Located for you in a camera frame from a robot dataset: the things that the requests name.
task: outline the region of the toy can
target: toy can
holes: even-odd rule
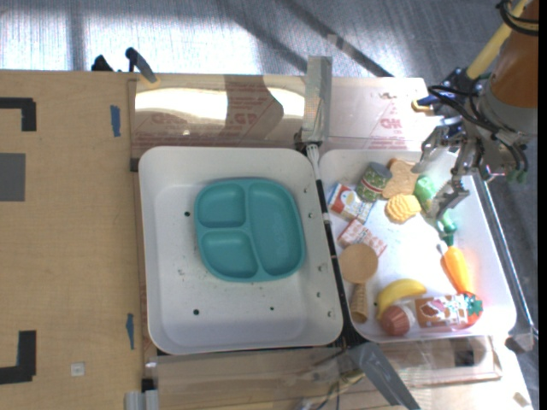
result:
[[[378,162],[370,162],[356,187],[357,195],[368,202],[376,202],[392,177],[389,168]]]

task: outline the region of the white plastic tray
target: white plastic tray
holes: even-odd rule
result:
[[[156,147],[138,165],[148,326],[169,354],[318,346],[342,330],[342,313],[313,169],[292,149]],[[201,262],[193,205],[220,179],[258,177],[291,192],[306,258],[288,278],[227,282]]]
[[[328,196],[337,182],[355,187],[370,161],[387,164],[391,158],[418,161],[421,153],[408,151],[333,149],[320,159],[321,178]],[[456,158],[446,152],[426,171],[434,182],[442,184],[450,178],[450,169]],[[479,321],[461,331],[439,332],[433,329],[418,329],[403,337],[390,337],[375,319],[374,301],[379,291],[398,278],[414,278],[427,287],[428,295],[454,293],[453,287],[440,266],[440,243],[434,227],[421,214],[399,225],[390,222],[384,213],[386,200],[378,200],[368,216],[365,226],[378,238],[387,243],[379,258],[376,274],[367,282],[369,319],[364,324],[354,322],[356,330],[366,339],[375,342],[397,340],[436,339],[445,337],[502,335],[506,336],[516,321],[516,309],[509,292],[501,262],[490,228],[480,205],[473,181],[467,177],[464,186],[470,196],[450,210],[450,216],[458,226],[456,246],[460,248],[468,263],[475,294],[482,298],[484,312]],[[347,226],[337,214],[330,215],[335,240]],[[342,251],[337,245],[337,253]],[[345,294],[350,300],[353,284],[344,282]]]

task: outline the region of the toy food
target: toy food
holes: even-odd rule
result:
[[[353,219],[337,238],[338,244],[342,248],[347,248],[351,244],[364,243],[374,249],[378,258],[383,254],[387,244],[376,237],[360,220]]]
[[[365,284],[356,284],[353,288],[350,314],[357,323],[364,324],[368,320],[367,287]]]
[[[420,328],[468,328],[481,316],[482,301],[472,293],[420,297],[390,305],[380,324],[390,336],[402,336],[417,324]]]
[[[404,223],[421,211],[421,205],[414,195],[395,195],[385,205],[385,215],[396,223]]]
[[[415,163],[403,160],[394,159],[388,164],[392,177],[385,188],[382,190],[382,196],[385,199],[394,197],[395,195],[411,195],[414,192],[418,173],[412,173],[412,167]]]
[[[433,198],[437,195],[438,188],[435,186],[431,178],[428,176],[420,176],[414,187],[414,195],[418,198],[421,208],[426,217],[434,219],[436,217],[435,208],[433,208]],[[447,235],[452,235],[456,232],[456,224],[445,211],[443,217],[439,221],[442,226],[442,231]]]
[[[357,184],[357,195],[366,202],[376,202],[387,182],[393,175],[390,170],[378,162],[370,162]]]
[[[351,244],[338,258],[342,278],[349,283],[365,284],[378,270],[378,256],[370,246]]]
[[[367,221],[373,202],[362,201],[357,193],[347,185],[336,184],[328,198],[328,209],[338,214],[342,219],[351,221],[358,219]]]
[[[441,266],[457,293],[471,291],[468,264],[461,250],[449,246],[441,258]]]
[[[378,312],[376,319],[380,320],[384,311],[393,303],[404,297],[420,296],[426,293],[426,287],[420,281],[412,278],[396,279],[384,287],[376,297]]]

